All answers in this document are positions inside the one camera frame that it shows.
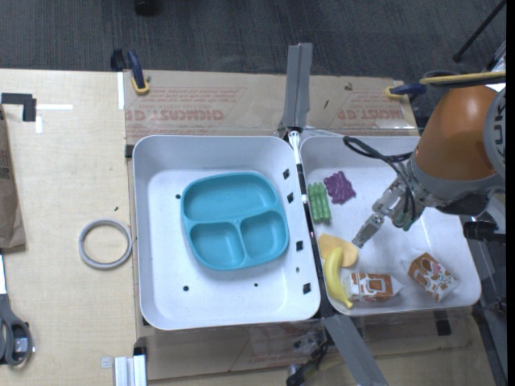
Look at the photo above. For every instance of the brown cardboard board red print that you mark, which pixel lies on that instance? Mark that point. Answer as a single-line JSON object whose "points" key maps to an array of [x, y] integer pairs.
{"points": [[225, 103]]}

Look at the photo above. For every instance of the purple grapes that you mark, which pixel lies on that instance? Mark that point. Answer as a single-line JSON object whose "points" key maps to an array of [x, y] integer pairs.
{"points": [[340, 187]]}

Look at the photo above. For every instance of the blue divided plate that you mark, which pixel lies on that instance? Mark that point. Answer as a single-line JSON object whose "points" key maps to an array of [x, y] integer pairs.
{"points": [[225, 199]]}

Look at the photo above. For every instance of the black cylinder on white bracket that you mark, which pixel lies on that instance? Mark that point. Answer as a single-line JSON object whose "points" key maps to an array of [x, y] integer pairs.
{"points": [[480, 231]]}

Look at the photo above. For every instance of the white plastic tray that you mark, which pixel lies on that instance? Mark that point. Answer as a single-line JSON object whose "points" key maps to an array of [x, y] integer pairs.
{"points": [[169, 288], [402, 247]]}

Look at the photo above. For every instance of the yellow-orange flat slice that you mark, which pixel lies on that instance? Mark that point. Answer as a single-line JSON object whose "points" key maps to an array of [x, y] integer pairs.
{"points": [[348, 251]]}

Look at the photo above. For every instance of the green beans bundle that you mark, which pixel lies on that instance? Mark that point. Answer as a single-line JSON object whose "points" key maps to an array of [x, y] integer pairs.
{"points": [[319, 201]]}

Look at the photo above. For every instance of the grey tape roll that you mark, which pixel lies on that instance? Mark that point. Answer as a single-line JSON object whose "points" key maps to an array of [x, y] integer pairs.
{"points": [[84, 251]]}

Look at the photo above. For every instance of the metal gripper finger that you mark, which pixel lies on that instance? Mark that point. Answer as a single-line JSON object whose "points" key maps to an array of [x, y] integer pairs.
{"points": [[365, 231]]}

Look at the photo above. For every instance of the yellow banana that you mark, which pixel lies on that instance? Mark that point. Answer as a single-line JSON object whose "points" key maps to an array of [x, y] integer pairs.
{"points": [[333, 272]]}

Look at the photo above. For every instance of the brown paper bag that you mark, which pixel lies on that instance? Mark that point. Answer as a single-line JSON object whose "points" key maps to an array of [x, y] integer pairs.
{"points": [[8, 199]]}

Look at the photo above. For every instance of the orange and white carton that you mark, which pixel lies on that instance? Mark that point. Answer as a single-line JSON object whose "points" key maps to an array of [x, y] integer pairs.
{"points": [[432, 276], [372, 287]]}

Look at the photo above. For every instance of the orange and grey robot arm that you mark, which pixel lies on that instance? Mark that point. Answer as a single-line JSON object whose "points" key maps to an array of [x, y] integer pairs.
{"points": [[454, 143]]}

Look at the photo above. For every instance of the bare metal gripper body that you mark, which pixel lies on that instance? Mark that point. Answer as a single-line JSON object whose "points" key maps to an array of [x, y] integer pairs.
{"points": [[396, 201]]}

